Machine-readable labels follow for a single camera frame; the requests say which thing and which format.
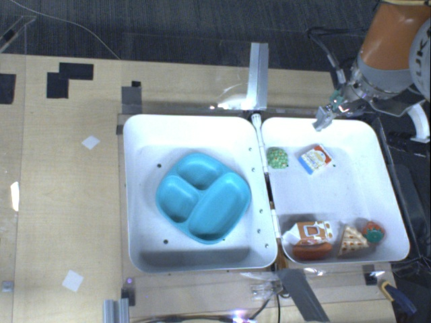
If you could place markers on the white plastic tray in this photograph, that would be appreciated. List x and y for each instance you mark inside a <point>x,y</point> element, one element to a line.
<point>336,197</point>
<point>141,180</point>

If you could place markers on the pale wood board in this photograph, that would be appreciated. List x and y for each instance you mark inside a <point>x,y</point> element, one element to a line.
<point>67,187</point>

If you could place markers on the brown sausage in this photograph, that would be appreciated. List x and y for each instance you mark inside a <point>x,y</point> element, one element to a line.
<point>311,251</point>

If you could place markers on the white blue and orange carton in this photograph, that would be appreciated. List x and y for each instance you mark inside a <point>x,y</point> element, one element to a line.
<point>315,159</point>

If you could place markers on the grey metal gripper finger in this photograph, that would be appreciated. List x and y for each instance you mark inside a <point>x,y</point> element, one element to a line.
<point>322,118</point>

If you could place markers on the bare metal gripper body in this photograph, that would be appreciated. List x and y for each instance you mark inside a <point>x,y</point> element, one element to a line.
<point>353,103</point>

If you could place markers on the green broccoli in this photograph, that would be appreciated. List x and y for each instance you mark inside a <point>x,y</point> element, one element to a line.
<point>277,158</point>

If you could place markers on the brown and white carton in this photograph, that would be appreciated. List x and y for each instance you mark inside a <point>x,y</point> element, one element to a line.
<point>311,231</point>

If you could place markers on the red strawberry with green top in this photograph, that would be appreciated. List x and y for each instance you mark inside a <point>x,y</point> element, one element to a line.
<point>373,232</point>

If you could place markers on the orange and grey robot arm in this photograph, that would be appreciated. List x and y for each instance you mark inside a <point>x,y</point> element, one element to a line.
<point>387,35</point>

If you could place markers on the blue divided plate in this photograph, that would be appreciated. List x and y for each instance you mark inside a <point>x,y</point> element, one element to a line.
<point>215,207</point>

